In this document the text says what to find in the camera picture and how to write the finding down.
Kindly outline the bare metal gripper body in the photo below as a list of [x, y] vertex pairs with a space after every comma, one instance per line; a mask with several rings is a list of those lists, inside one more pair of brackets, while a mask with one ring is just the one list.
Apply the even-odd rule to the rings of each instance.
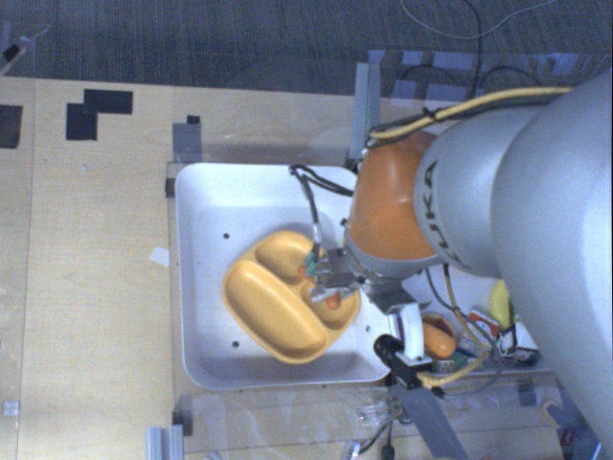
[[345, 248], [322, 251], [318, 256], [311, 251], [309, 276], [313, 278], [314, 287], [309, 293], [314, 303], [322, 303], [334, 294], [341, 299], [349, 298], [366, 282]]

